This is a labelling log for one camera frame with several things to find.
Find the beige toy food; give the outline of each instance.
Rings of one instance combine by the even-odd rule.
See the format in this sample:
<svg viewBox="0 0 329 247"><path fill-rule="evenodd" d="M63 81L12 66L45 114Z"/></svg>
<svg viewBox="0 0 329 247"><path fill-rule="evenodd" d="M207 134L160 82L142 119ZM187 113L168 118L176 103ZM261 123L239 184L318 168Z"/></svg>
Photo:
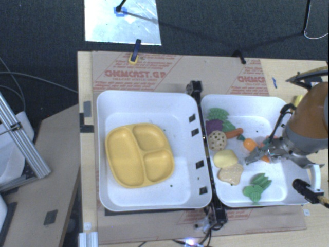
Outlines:
<svg viewBox="0 0 329 247"><path fill-rule="evenodd" d="M237 157L235 153L230 150L221 150L214 155L214 164L216 167L223 168L229 167L237 163Z"/></svg>
<svg viewBox="0 0 329 247"><path fill-rule="evenodd" d="M208 135L208 144L213 151L224 150L227 145L227 137L222 131L213 131Z"/></svg>
<svg viewBox="0 0 329 247"><path fill-rule="evenodd" d="M221 181L237 185L240 183L240 177L243 172L243 166L236 163L229 167L221 168L218 173L218 178Z"/></svg>

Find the yellow plate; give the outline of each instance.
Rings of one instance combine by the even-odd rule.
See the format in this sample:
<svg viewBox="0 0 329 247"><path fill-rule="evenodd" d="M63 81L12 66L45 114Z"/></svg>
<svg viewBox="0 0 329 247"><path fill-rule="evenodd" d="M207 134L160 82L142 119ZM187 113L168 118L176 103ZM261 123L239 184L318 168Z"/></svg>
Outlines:
<svg viewBox="0 0 329 247"><path fill-rule="evenodd" d="M116 181L127 188L153 185L174 171L174 157L163 131L152 123L113 129L105 140L107 161Z"/></svg>

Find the cardboard sheet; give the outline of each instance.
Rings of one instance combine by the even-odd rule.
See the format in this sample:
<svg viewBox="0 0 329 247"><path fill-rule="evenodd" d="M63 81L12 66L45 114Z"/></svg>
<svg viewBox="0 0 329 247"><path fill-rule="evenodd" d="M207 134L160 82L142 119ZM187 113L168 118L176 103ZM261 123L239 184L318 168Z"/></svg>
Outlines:
<svg viewBox="0 0 329 247"><path fill-rule="evenodd" d="M185 92L191 80L201 80L202 96L241 94L268 96L259 59L190 57L140 54L136 65L128 52L93 52L93 104L105 90ZM95 163L99 244L203 237L194 224L205 217L203 209L153 213L111 213L99 201L97 116ZM301 206L274 206L227 210L228 223L214 236L304 230Z"/></svg>

